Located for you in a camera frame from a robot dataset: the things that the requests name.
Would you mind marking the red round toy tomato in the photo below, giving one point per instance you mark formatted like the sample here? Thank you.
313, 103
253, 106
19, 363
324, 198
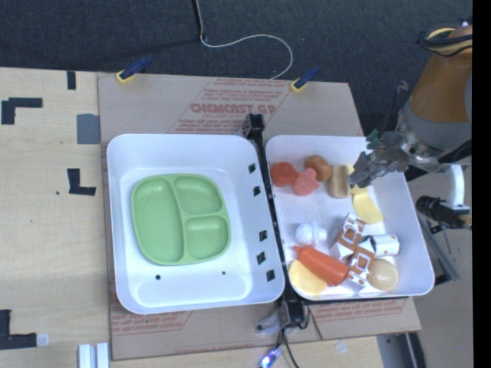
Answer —
283, 174

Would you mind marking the green divided plate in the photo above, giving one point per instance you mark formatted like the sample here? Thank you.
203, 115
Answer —
157, 217

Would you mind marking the tan round bread bun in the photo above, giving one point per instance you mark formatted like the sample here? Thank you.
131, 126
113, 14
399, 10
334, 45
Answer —
383, 274

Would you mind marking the yellow banana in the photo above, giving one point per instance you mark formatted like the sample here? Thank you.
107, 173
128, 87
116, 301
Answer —
366, 207

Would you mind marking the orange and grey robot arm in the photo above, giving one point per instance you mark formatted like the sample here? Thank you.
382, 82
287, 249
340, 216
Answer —
441, 86

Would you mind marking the brown toy doughnut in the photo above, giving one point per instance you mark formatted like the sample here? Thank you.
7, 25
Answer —
319, 166

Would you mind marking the orange and white carton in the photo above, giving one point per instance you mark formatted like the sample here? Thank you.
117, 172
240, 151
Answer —
347, 238
360, 265

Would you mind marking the small white can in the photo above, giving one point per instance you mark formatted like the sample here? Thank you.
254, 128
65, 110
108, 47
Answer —
385, 245

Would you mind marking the brown cardboard board red print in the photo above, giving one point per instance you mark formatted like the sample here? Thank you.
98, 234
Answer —
230, 102

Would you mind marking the pink flower-shaped toy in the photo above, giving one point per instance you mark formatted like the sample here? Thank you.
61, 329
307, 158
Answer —
306, 183

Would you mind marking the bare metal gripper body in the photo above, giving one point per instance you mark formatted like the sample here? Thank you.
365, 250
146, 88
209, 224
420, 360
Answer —
391, 155

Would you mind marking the tan toy hot dog bun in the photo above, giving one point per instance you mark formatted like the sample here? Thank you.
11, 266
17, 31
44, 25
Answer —
338, 182

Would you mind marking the white plastic tray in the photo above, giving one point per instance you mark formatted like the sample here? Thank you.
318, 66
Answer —
192, 286
399, 213

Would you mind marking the black cylinder on white bracket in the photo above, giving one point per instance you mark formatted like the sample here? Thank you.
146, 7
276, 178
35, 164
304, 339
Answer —
441, 209

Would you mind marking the yellow round toy slice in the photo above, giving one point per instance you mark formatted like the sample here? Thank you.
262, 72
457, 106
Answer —
303, 282

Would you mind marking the thin black rod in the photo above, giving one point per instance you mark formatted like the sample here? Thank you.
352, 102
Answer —
273, 213

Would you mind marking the orange squeeze bottle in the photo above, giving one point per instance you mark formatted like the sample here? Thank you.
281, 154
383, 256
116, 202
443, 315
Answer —
324, 265

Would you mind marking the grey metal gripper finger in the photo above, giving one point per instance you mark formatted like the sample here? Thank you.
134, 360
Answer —
360, 167
373, 178

